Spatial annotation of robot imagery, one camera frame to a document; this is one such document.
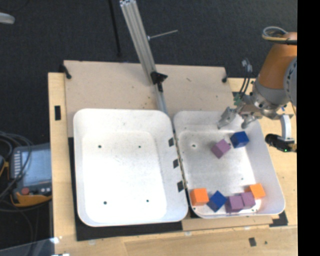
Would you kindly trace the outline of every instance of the cube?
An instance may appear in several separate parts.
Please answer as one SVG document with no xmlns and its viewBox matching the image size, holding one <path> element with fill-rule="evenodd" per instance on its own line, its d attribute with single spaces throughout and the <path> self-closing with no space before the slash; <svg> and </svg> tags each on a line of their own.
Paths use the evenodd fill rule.
<svg viewBox="0 0 320 256">
<path fill-rule="evenodd" d="M 250 209 L 256 205 L 256 200 L 252 192 L 243 192 L 240 194 L 243 201 L 243 209 Z"/>
<path fill-rule="evenodd" d="M 244 192 L 251 192 L 253 194 L 254 199 L 260 199 L 266 196 L 266 192 L 262 187 L 261 183 L 253 184 L 248 186 Z"/>
<path fill-rule="evenodd" d="M 230 137 L 231 143 L 233 147 L 236 148 L 241 148 L 244 147 L 245 145 L 248 144 L 249 138 L 246 134 L 245 131 L 239 131 L 235 132 L 231 137 Z"/>
<path fill-rule="evenodd" d="M 211 148 L 211 151 L 218 159 L 220 159 L 230 149 L 231 146 L 224 139 L 222 139 Z"/>
<path fill-rule="evenodd" d="M 195 188 L 190 192 L 192 206 L 204 206 L 209 202 L 209 196 L 206 188 Z"/>
<path fill-rule="evenodd" d="M 225 203 L 225 211 L 227 213 L 237 213 L 244 209 L 244 202 L 241 195 L 229 196 Z"/>
<path fill-rule="evenodd" d="M 211 197 L 210 201 L 206 204 L 214 212 L 217 212 L 227 201 L 227 198 L 217 190 Z"/>
</svg>

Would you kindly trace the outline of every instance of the red button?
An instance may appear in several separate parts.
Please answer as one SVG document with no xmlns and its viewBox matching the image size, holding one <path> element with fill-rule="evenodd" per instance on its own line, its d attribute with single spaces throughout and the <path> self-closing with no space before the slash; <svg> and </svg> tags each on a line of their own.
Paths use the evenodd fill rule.
<svg viewBox="0 0 320 256">
<path fill-rule="evenodd" d="M 26 196 L 29 195 L 30 193 L 30 189 L 28 187 L 24 187 L 23 189 L 21 189 L 21 194 Z"/>
</svg>

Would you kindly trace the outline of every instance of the wooden table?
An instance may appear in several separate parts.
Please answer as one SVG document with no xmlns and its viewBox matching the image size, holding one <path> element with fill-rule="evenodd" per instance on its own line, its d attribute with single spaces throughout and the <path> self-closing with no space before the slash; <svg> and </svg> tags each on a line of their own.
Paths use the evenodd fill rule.
<svg viewBox="0 0 320 256">
<path fill-rule="evenodd" d="M 277 219 L 279 220 L 278 215 L 217 219 L 191 218 L 187 215 L 182 220 L 182 231 L 77 241 L 68 146 L 71 130 L 68 127 L 70 126 L 68 115 L 71 112 L 70 108 L 76 103 L 70 107 L 72 100 L 70 96 L 66 96 L 71 93 L 70 83 L 76 84 L 78 86 L 76 90 L 79 92 L 81 86 L 88 83 L 89 78 L 97 78 L 95 85 L 99 88 L 100 83 L 108 87 L 107 84 L 112 81 L 117 86 L 127 86 L 128 82 L 132 83 L 135 80 L 143 84 L 145 77 L 140 64 L 85 61 L 65 61 L 64 64 L 72 75 L 72 80 L 67 81 L 63 73 L 48 74 L 53 231 L 54 237 L 59 240 L 55 245 L 56 254 L 69 253 L 71 256 L 298 255 L 297 154 L 284 153 L 273 147 L 268 149 L 286 201 L 284 212 L 288 225 L 270 227 Z M 117 75 L 114 74 L 113 68 L 117 70 Z M 170 116 L 179 110 L 174 104 L 174 101 L 177 101 L 177 98 L 173 98 L 177 93 L 175 90 L 180 92 L 178 100 L 181 102 L 179 104 L 181 108 L 190 110 L 190 106 L 193 106 L 193 110 L 211 110 L 214 104 L 223 111 L 225 106 L 221 102 L 230 102 L 230 99 L 232 101 L 232 96 L 227 96 L 228 93 L 238 91 L 243 82 L 242 78 L 229 78 L 227 83 L 222 84 L 221 78 L 225 73 L 222 67 L 157 65 L 157 69 L 158 72 L 168 75 L 168 79 L 164 82 L 164 92 L 167 93 L 164 96 Z M 185 84 L 189 86 L 188 90 L 184 88 Z M 204 93 L 193 91 L 190 86 L 197 89 L 204 88 Z M 194 97 L 195 101 L 188 105 L 185 102 L 190 97 Z M 145 104 L 138 101 L 136 105 L 132 102 L 130 104 L 133 109 L 157 108 L 152 97 Z M 61 116 L 56 116 L 57 108 L 60 109 Z M 295 113 L 291 105 L 285 109 L 285 112 Z M 264 117 L 259 122 L 264 135 L 281 134 L 279 121 Z M 291 119 L 291 124 L 292 136 L 297 141 L 296 116 Z"/>
</svg>

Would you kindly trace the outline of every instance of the dark background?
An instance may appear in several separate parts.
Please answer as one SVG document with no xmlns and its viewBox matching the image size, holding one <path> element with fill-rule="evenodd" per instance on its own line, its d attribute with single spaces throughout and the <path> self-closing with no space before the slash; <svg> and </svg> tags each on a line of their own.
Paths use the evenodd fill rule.
<svg viewBox="0 0 320 256">
<path fill-rule="evenodd" d="M 122 56 L 107 0 L 0 0 L 0 131 L 50 142 L 48 73 L 64 60 L 138 63 L 119 1 L 112 0 Z M 298 31 L 298 0 L 137 0 L 156 64 L 226 67 L 242 77 L 248 58 L 258 74 L 272 44 L 268 26 Z M 7 206 L 0 203 L 0 208 Z M 26 212 L 37 240 L 50 237 L 49 207 Z M 0 249 L 30 242 L 20 213 L 0 211 Z"/>
</svg>

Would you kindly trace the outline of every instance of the orange cube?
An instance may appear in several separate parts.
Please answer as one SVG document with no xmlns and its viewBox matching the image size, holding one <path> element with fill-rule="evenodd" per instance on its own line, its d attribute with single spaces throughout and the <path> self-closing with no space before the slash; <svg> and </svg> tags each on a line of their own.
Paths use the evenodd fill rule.
<svg viewBox="0 0 320 256">
<path fill-rule="evenodd" d="M 190 192 L 192 206 L 203 206 L 209 202 L 206 188 L 195 188 Z"/>
<path fill-rule="evenodd" d="M 262 187 L 261 183 L 250 185 L 244 191 L 251 192 L 253 194 L 254 199 L 260 199 L 266 196 L 266 192 Z"/>
</svg>

